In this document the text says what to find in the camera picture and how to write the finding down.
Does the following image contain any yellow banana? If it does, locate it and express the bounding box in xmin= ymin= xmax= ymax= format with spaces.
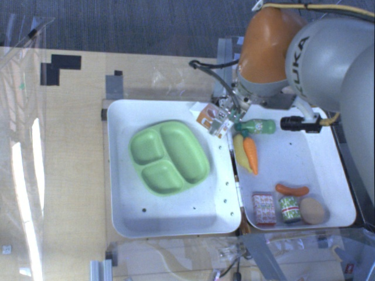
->
xmin=233 ymin=133 xmax=254 ymax=174

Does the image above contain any orange carrot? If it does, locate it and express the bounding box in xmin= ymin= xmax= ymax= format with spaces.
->
xmin=240 ymin=129 xmax=259 ymax=176

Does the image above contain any green and white can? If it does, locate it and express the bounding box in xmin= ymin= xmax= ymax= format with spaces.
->
xmin=278 ymin=196 xmax=302 ymax=224

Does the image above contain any white and orange carton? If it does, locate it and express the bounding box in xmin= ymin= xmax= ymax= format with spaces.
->
xmin=189 ymin=101 xmax=234 ymax=139

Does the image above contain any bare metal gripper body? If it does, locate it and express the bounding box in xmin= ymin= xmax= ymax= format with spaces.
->
xmin=221 ymin=82 xmax=267 ymax=120

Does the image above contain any thin black and white rod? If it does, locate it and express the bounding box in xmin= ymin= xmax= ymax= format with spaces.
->
xmin=230 ymin=140 xmax=244 ymax=216

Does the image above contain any orange sausage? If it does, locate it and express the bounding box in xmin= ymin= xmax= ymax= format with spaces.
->
xmin=275 ymin=183 xmax=310 ymax=197

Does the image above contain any tan bread roll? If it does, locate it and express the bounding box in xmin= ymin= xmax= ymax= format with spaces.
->
xmin=299 ymin=197 xmax=326 ymax=225

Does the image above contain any black cylinder on white bracket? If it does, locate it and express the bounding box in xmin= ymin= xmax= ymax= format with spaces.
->
xmin=280 ymin=97 xmax=323 ymax=134

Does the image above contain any green divided plate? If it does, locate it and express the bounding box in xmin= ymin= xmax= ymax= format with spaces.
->
xmin=128 ymin=120 xmax=211 ymax=198

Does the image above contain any red and white carton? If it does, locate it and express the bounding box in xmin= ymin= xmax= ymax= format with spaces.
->
xmin=251 ymin=191 xmax=278 ymax=227

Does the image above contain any green plastic bottle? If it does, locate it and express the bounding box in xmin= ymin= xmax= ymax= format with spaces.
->
xmin=234 ymin=118 xmax=277 ymax=136

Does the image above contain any white plastic tray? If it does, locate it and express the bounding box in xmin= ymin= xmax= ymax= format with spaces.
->
xmin=231 ymin=104 xmax=357 ymax=231
xmin=107 ymin=99 xmax=243 ymax=239

